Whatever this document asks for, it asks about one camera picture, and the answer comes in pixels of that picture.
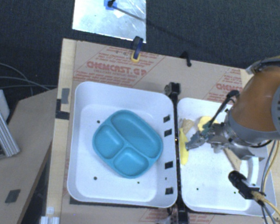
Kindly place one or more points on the pale yellow round toy food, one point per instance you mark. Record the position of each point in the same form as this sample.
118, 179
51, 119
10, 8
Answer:
203, 122

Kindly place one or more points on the blue divided plate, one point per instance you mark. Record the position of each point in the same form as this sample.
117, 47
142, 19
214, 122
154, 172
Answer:
128, 143

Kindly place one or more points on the yellow banana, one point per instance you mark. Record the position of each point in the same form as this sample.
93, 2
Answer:
183, 153

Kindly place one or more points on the thin black and white rod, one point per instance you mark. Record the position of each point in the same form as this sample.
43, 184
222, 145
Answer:
177, 144

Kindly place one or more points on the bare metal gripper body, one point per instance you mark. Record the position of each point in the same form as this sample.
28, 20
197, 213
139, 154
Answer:
224, 140

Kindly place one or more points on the brown cardboard board red print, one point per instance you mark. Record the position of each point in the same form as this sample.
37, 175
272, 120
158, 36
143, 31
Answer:
115, 62

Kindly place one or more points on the white plastic tray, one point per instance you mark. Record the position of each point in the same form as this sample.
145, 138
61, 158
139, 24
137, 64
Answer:
213, 180
88, 138

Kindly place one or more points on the black cylinder on white bracket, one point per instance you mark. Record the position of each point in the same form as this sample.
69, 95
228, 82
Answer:
242, 182

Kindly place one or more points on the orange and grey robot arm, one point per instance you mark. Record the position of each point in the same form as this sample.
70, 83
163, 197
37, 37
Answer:
263, 104

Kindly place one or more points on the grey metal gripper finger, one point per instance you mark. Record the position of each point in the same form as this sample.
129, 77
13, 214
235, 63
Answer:
198, 136
192, 144

